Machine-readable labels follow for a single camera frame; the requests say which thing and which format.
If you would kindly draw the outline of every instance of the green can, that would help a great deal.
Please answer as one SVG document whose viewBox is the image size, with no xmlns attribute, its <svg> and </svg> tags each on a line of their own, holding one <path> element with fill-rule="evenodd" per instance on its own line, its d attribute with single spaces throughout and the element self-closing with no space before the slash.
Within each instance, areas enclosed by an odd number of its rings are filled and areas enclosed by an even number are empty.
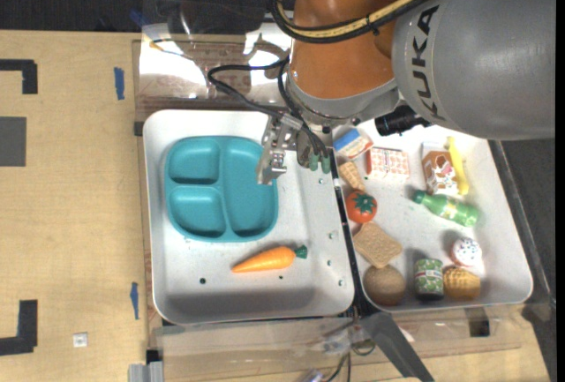
<svg viewBox="0 0 565 382">
<path fill-rule="evenodd" d="M 443 262 L 440 259 L 422 258 L 414 263 L 414 289 L 421 301 L 443 299 Z"/>
</svg>

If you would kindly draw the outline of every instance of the tomato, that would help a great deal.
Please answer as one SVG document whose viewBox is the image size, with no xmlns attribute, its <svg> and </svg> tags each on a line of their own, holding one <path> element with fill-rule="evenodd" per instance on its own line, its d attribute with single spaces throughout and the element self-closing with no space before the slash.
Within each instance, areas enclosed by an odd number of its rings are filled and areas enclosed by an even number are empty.
<svg viewBox="0 0 565 382">
<path fill-rule="evenodd" d="M 345 199 L 345 211 L 354 222 L 369 222 L 377 214 L 377 200 L 366 192 L 354 191 Z"/>
</svg>

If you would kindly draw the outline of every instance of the carrot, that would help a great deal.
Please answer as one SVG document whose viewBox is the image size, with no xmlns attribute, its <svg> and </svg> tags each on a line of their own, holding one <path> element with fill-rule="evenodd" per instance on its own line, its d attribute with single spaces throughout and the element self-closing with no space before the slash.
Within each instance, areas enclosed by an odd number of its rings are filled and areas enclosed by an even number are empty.
<svg viewBox="0 0 565 382">
<path fill-rule="evenodd" d="M 294 258 L 306 258 L 308 250 L 303 245 L 295 250 L 284 245 L 263 251 L 231 268 L 233 273 L 249 273 L 289 267 Z"/>
</svg>

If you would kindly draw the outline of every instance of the teal tray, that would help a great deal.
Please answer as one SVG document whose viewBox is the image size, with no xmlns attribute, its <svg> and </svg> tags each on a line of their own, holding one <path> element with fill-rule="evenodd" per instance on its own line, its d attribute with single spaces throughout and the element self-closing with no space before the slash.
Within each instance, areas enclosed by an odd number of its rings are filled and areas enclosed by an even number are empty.
<svg viewBox="0 0 565 382">
<path fill-rule="evenodd" d="M 218 136 L 179 140 L 167 154 L 169 219 L 183 235 L 217 243 L 252 241 L 276 224 L 278 196 L 257 184 L 262 147 L 250 139 Z"/>
</svg>

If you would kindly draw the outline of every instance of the wooden table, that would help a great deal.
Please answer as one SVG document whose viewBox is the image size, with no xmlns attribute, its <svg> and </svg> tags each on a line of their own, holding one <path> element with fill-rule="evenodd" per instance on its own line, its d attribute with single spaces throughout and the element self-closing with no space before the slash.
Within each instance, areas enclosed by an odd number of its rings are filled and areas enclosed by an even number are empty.
<svg viewBox="0 0 565 382">
<path fill-rule="evenodd" d="M 26 117 L 26 166 L 0 167 L 0 337 L 18 329 L 19 301 L 37 300 L 33 353 L 0 356 L 0 381 L 127 380 L 144 363 L 147 303 L 133 134 L 132 42 L 139 34 L 0 31 L 0 58 L 33 59 L 38 94 L 0 71 L 0 116 Z M 124 70 L 118 99 L 115 68 Z M 132 284 L 139 291 L 139 319 Z M 530 323 L 520 348 L 426 358 L 437 380 L 548 380 Z M 85 347 L 73 346 L 87 333 Z M 399 375 L 361 364 L 352 380 Z M 294 381 L 302 373 L 242 378 Z M 180 374 L 170 380 L 190 380 Z"/>
</svg>

